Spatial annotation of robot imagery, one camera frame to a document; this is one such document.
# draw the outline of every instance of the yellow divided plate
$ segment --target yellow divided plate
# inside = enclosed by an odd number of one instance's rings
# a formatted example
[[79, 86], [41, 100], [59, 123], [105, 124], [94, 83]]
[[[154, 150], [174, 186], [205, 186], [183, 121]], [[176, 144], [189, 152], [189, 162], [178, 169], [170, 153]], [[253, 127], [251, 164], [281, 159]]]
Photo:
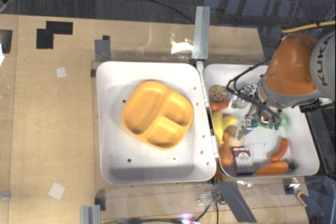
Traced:
[[193, 117], [193, 107], [182, 95], [159, 82], [146, 81], [127, 101], [121, 122], [135, 138], [170, 150], [183, 139]]

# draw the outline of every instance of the orange carrot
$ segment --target orange carrot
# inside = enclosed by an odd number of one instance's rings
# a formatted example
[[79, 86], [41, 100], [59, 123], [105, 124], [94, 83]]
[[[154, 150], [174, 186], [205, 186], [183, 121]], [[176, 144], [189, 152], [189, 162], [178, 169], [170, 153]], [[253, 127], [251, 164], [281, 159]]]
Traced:
[[286, 163], [284, 161], [279, 161], [275, 163], [268, 164], [258, 170], [256, 174], [258, 175], [278, 175], [287, 172], [288, 168], [295, 169], [295, 163]]
[[271, 162], [277, 162], [279, 161], [283, 156], [284, 154], [286, 153], [287, 151], [287, 148], [288, 148], [288, 144], [289, 144], [289, 141], [287, 138], [283, 138], [281, 139], [281, 142], [280, 142], [280, 147], [278, 149], [277, 152], [275, 152], [270, 158], [269, 160]]
[[233, 154], [231, 148], [229, 147], [230, 134], [228, 132], [223, 132], [224, 144], [219, 148], [220, 164], [224, 167], [228, 167], [233, 163]]
[[224, 100], [218, 103], [210, 103], [210, 108], [212, 111], [222, 110], [222, 109], [227, 108], [228, 106], [229, 106], [229, 102], [227, 100]]

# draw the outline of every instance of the wooden table surface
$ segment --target wooden table surface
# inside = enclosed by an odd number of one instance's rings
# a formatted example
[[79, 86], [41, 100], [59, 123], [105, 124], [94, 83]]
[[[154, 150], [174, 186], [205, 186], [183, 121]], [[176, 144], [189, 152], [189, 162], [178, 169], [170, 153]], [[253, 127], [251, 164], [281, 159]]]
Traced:
[[[46, 28], [47, 20], [73, 22], [73, 34], [54, 35], [54, 49], [36, 49], [36, 29]], [[110, 36], [117, 57], [166, 56], [171, 37], [192, 40], [194, 26], [0, 15], [0, 29], [13, 30], [12, 50], [0, 67], [0, 191], [12, 194], [0, 200], [0, 223], [79, 223], [80, 207], [92, 206], [96, 195], [90, 77], [95, 39]], [[263, 58], [256, 29], [211, 27], [209, 43], [211, 57]], [[61, 67], [67, 76], [57, 78]], [[65, 188], [60, 200], [48, 195], [54, 183]], [[241, 190], [260, 223], [307, 223], [304, 208], [280, 186], [271, 180]], [[123, 189], [109, 187], [123, 202]], [[213, 210], [203, 223], [215, 223]], [[220, 210], [220, 223], [236, 223], [227, 206]]]

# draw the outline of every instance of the yellow cable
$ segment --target yellow cable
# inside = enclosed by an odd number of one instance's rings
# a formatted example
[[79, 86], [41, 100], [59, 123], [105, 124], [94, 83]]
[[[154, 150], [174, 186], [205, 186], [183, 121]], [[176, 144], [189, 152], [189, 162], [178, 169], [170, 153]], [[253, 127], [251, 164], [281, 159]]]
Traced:
[[333, 25], [335, 25], [334, 20], [332, 20], [330, 22], [321, 22], [321, 23], [317, 23], [317, 24], [302, 25], [302, 26], [295, 27], [295, 28], [292, 28], [292, 29], [282, 29], [281, 33], [290, 34], [290, 33], [303, 31], [303, 30], [307, 30], [307, 29], [311, 29], [311, 28], [317, 28], [317, 27], [321, 27], [321, 26], [333, 26]]

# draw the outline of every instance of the small carton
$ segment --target small carton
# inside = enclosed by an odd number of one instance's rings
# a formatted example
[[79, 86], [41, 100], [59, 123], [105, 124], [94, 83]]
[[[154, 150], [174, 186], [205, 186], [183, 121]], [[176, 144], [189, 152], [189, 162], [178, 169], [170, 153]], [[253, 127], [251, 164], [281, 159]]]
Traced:
[[237, 175], [250, 175], [254, 172], [250, 150], [247, 147], [232, 148]]

